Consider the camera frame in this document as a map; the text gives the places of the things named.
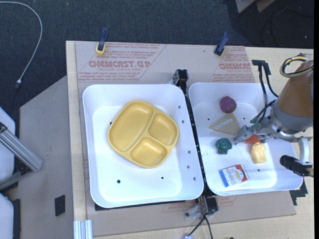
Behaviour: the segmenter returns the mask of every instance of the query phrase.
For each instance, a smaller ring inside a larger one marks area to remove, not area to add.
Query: wooden table
[[[309,49],[284,49],[284,48],[256,48],[246,47],[249,60],[266,60],[272,75],[271,85],[276,93],[280,93],[287,79],[280,76],[279,67],[283,61],[299,53],[312,54]],[[74,220],[84,221],[87,219],[86,199],[84,187],[84,172],[82,159],[82,143],[79,115],[79,98],[76,71],[75,41],[66,42],[67,54],[67,78],[69,97],[69,117],[71,136],[71,158],[73,178],[73,207]],[[253,71],[256,82],[259,82],[257,70]],[[313,129],[306,131],[306,136],[313,136]],[[313,140],[310,141],[311,162],[313,162]],[[304,198],[298,198],[296,215],[280,218],[268,218],[259,220],[238,221],[223,224],[214,224],[212,232],[215,239],[311,239],[315,237],[314,228],[314,179],[305,178],[308,194]],[[158,230],[121,234],[113,236],[96,237],[99,239],[178,239],[190,232],[193,227]],[[193,234],[195,238],[209,238],[207,226],[200,226]]]

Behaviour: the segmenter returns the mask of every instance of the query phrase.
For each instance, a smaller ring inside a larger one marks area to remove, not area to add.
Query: white cable
[[[39,15],[35,12],[35,10],[32,9],[30,6],[28,6],[28,5],[26,5],[26,4],[23,4],[23,3],[21,3],[21,2],[14,2],[14,1],[0,1],[0,3],[19,4],[19,5],[22,5],[22,6],[25,6],[25,7],[29,8],[29,9],[37,16],[37,18],[39,19],[40,26],[41,26],[40,37],[39,37],[38,43],[37,43],[37,45],[36,45],[36,47],[35,47],[35,50],[34,50],[34,52],[33,52],[33,55],[31,56],[31,58],[30,58],[28,64],[26,65],[26,67],[25,67],[23,73],[21,74],[20,78],[16,81],[15,88],[17,89],[17,88],[20,86],[20,84],[21,84],[22,77],[24,76],[24,74],[25,74],[27,68],[29,67],[29,65],[31,64],[31,61],[32,61],[33,58],[34,58],[34,55],[35,55],[36,51],[38,50],[38,46],[39,46],[39,44],[40,44],[40,41],[41,41],[41,38],[42,38],[42,32],[43,32],[42,21],[41,21],[41,18],[39,17]]]

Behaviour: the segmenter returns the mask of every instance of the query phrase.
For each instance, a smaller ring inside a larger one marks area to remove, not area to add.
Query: yellow divided plate
[[[154,168],[162,164],[179,136],[176,122],[144,101],[126,104],[108,130],[110,146],[136,165]]]

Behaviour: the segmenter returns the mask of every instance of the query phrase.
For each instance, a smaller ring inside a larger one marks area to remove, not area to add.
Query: blue clamp
[[[95,52],[98,55],[103,55],[106,48],[106,41],[108,39],[109,30],[106,27],[103,27],[100,42],[96,45]]]
[[[221,53],[223,53],[224,51],[224,46],[226,45],[226,43],[228,42],[230,38],[229,33],[224,33],[223,37],[218,41],[217,43],[217,47],[214,51],[215,54],[217,54],[218,56],[221,55]]]

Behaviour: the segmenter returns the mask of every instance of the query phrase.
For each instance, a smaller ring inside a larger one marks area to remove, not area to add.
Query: black floor
[[[235,0],[0,0],[24,3],[43,35],[19,89],[15,83],[38,42],[31,10],[0,3],[0,107],[18,120],[19,107],[66,75],[65,41],[109,41],[314,48],[314,0],[277,0],[259,13],[238,13]]]

